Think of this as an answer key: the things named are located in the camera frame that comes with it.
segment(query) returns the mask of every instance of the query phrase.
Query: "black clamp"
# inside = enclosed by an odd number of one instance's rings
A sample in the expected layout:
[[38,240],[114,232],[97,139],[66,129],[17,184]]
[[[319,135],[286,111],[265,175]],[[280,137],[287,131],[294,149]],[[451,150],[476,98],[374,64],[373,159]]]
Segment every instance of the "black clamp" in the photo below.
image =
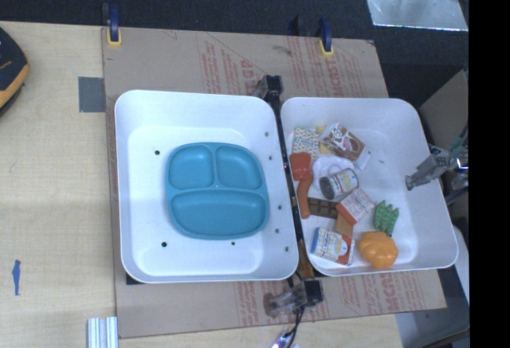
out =
[[[310,37],[303,16],[296,15],[287,26],[287,35],[294,37]],[[319,20],[319,29],[315,33],[316,37],[320,37],[320,52],[325,56],[331,56],[334,51],[332,47],[332,28],[323,16]]]

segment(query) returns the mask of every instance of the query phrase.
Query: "white tray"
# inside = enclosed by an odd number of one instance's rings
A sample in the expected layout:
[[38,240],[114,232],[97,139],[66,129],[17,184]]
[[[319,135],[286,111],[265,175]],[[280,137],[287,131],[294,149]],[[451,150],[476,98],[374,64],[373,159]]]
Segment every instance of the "white tray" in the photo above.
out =
[[[130,91],[115,105],[120,249],[124,268],[144,283],[281,280],[298,250],[272,108],[251,96]],[[176,147],[218,142],[257,157],[269,193],[269,220],[235,240],[186,237],[171,223],[165,165]]]
[[[398,258],[391,268],[379,270],[363,260],[357,248],[351,266],[313,256],[310,249],[315,229],[333,229],[335,222],[317,216],[301,220],[308,257],[319,272],[345,276],[445,268],[455,263],[457,240],[439,181],[411,191],[406,188],[405,176],[412,175],[430,154],[418,113],[412,106],[399,99],[291,98],[282,106],[281,119],[289,155],[296,127],[315,130],[333,122],[343,124],[371,151],[367,166],[355,170],[359,187],[374,202],[386,200],[400,211],[392,234]],[[313,187],[308,196],[325,199]],[[367,215],[355,226],[355,240],[363,232],[376,230],[372,218]]]

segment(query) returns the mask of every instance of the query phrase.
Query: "black cable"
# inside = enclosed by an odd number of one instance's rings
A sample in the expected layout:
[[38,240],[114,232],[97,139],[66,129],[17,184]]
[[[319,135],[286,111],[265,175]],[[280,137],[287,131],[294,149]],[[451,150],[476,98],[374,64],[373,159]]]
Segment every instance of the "black cable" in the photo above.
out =
[[292,336],[290,338],[290,341],[287,344],[287,347],[289,347],[289,348],[292,346],[292,343],[294,342],[294,338],[296,337],[297,327],[300,325],[301,319],[303,318],[304,309],[305,309],[305,307],[299,307],[295,311],[295,313],[296,313],[296,323],[294,324],[294,327],[287,334],[284,335],[285,338],[287,338],[290,335]]

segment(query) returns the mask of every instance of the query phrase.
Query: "orange object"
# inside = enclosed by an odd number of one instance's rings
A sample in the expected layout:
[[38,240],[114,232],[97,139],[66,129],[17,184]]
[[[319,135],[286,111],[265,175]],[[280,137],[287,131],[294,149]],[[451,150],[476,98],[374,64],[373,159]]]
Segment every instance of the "orange object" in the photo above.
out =
[[312,186],[313,175],[310,174],[309,177],[300,181],[297,184],[296,196],[297,196],[297,205],[300,208],[301,219],[308,218],[312,211],[310,210],[310,205],[308,204],[308,190],[310,186]]
[[356,188],[342,201],[336,204],[335,209],[349,224],[356,225],[367,214],[374,210],[375,203],[361,188]]
[[363,259],[375,268],[391,266],[397,260],[397,245],[384,232],[365,232],[358,242],[358,248]]
[[346,235],[352,238],[352,233],[354,232],[354,225],[352,225],[347,219],[345,219],[339,213],[336,217],[335,231],[337,233],[342,233],[342,235]]
[[288,160],[294,181],[301,181],[312,175],[312,156],[309,153],[305,151],[292,153]]

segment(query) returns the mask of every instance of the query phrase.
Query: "small carton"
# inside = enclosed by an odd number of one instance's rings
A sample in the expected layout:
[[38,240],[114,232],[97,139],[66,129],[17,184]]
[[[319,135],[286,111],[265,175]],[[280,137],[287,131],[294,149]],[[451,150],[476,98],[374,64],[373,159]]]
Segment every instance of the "small carton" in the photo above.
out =
[[292,139],[292,153],[306,152],[312,156],[312,161],[319,157],[319,135],[313,130],[306,130],[301,127],[294,129]]
[[339,216],[356,225],[375,208],[375,203],[361,188],[356,188],[335,206]]
[[312,254],[344,266],[352,264],[354,239],[340,233],[317,228],[312,243]]
[[351,160],[360,170],[365,168],[371,157],[365,143],[340,123],[327,125],[319,136],[319,143],[324,144],[339,157]]

